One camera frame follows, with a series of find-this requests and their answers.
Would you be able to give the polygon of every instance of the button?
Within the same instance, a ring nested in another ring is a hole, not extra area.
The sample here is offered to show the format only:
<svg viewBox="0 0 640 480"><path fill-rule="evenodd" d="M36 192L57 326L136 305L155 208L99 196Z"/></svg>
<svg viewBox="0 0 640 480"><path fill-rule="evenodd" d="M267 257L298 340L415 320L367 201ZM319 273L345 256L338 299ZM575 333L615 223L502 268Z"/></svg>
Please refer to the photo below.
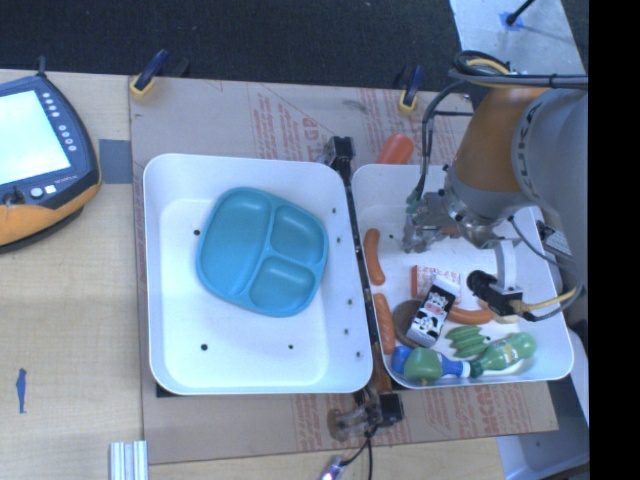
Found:
<svg viewBox="0 0 640 480"><path fill-rule="evenodd" d="M34 199L40 199L44 195L44 190L40 187L35 187L29 191L29 194L31 194L31 197Z"/></svg>

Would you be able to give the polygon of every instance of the wooden table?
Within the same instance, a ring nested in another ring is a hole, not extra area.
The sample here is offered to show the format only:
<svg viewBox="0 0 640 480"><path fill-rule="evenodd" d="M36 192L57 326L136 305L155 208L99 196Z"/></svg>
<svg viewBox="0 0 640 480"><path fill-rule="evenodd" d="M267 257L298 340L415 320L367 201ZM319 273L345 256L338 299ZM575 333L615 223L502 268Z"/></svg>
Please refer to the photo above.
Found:
<svg viewBox="0 0 640 480"><path fill-rule="evenodd" d="M0 70L0 83L28 71ZM126 76L47 73L96 141L130 141ZM0 255L0 478L107 479L144 439L131 184L105 184L49 238ZM24 413L16 380L26 373ZM345 450L350 456L353 450ZM152 479L315 479L335 452L151 466ZM494 438L375 447L374 478L504 477ZM366 478L366 453L343 479Z"/></svg>

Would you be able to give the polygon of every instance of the blue plate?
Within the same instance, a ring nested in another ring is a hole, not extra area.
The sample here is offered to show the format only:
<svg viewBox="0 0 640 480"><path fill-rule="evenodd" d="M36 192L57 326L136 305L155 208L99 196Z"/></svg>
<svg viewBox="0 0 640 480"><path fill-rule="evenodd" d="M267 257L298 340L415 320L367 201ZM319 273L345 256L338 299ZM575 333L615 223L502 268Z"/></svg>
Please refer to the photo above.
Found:
<svg viewBox="0 0 640 480"><path fill-rule="evenodd" d="M295 315L313 299L327 260L327 232L317 217L249 187L216 202L196 255L214 294L269 316Z"/></svg>

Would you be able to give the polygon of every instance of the cardboard sheet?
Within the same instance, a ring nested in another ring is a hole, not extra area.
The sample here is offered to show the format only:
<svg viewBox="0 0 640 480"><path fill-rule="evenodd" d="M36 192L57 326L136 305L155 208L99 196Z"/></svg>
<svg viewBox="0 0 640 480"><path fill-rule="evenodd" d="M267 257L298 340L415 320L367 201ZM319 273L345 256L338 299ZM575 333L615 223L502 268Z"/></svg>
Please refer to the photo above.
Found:
<svg viewBox="0 0 640 480"><path fill-rule="evenodd" d="M144 438L149 463L343 450L327 426L330 410L350 411L353 396L173 396L149 368L142 173L163 153L316 161L332 136L353 138L354 171L375 162L386 138L402 132L416 145L435 93L419 93L410 115L397 109L399 91L157 78L144 98L130 96ZM470 113L461 94L439 110ZM431 162L450 163L467 116L436 119ZM546 382L403 390L402 422L380 429L373 444L399 445L544 432L558 428Z"/></svg>

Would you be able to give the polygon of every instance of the plastic sausage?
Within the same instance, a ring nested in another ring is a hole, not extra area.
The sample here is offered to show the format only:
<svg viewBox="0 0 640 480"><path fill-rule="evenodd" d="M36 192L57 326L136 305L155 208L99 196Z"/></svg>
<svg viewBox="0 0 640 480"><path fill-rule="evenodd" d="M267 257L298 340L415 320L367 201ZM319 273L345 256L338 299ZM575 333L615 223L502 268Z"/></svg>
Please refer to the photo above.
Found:
<svg viewBox="0 0 640 480"><path fill-rule="evenodd" d="M376 319L378 320L382 351L385 354L393 354L393 351L396 349L396 331L393 325L393 315L391 314L389 303L383 293L374 294L373 303L376 308Z"/></svg>
<svg viewBox="0 0 640 480"><path fill-rule="evenodd" d="M384 283L386 277L378 260L378 242L380 241L380 231L376 228L369 228L364 235L364 259L367 264L369 280L376 286Z"/></svg>
<svg viewBox="0 0 640 480"><path fill-rule="evenodd" d="M447 320L465 325L486 324L493 318L493 311L489 308L482 309L462 309L452 306Z"/></svg>

